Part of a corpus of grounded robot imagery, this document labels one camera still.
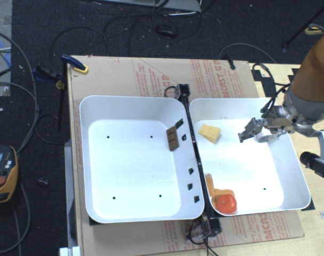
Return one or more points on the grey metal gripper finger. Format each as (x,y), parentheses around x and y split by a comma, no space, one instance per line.
(251,131)
(268,136)

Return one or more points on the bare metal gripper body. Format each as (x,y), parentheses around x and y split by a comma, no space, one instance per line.
(278,119)

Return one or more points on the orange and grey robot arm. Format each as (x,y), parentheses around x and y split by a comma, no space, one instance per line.
(312,71)

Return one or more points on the yellow cheese wedge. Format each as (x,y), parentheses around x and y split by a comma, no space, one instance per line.
(210,133)

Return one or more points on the white plastic tray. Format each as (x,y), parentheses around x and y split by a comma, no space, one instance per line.
(247,175)
(132,167)

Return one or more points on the orange plastic toy piece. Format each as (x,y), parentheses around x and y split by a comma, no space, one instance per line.
(210,184)

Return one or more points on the red tomato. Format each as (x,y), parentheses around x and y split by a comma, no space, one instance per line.
(227,204)

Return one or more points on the brown chocolate bar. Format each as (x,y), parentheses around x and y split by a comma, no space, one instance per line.
(172,138)

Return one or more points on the brown cardboard board red print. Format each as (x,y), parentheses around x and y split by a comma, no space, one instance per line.
(130,76)

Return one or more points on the black cylinder on white bracket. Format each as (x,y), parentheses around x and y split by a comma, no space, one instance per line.
(311,161)

